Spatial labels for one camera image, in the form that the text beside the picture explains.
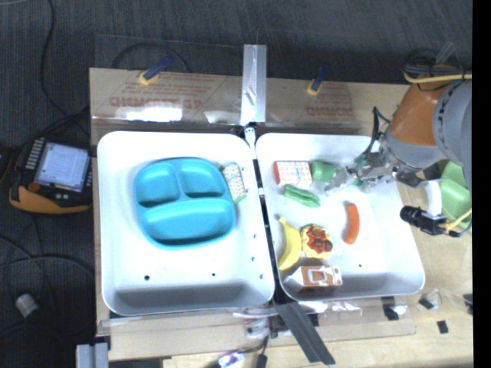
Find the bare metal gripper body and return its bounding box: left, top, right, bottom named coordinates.
left=355, top=143, right=397, bottom=186

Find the green bottle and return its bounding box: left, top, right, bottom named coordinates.
left=309, top=160, right=343, bottom=182

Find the green pea pod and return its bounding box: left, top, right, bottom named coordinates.
left=283, top=184, right=321, bottom=209

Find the orange sausage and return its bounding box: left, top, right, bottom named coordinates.
left=342, top=202, right=361, bottom=245

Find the orange and white box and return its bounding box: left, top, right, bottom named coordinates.
left=273, top=160, right=314, bottom=187

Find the yellow pizza slice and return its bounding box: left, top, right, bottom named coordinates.
left=299, top=223, right=334, bottom=261

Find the yellow banana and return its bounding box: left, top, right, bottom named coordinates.
left=277, top=215, right=303, bottom=272

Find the white plastic tray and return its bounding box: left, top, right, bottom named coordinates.
left=255, top=132, right=426, bottom=302
left=96, top=130, right=276, bottom=317

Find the orange and white carton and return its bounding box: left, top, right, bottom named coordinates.
left=285, top=264, right=344, bottom=293

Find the white patterned small carton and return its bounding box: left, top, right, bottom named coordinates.
left=222, top=162, right=248, bottom=205

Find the blue divided plate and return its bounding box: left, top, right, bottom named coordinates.
left=133, top=156, right=237, bottom=249

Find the brown cardboard board, red print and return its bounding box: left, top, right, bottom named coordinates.
left=88, top=67, right=473, bottom=363

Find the small grey metal cylinder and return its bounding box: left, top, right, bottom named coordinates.
left=15, top=292, right=41, bottom=319

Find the black cylinder on white bracket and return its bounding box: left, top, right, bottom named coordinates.
left=399, top=178, right=448, bottom=236

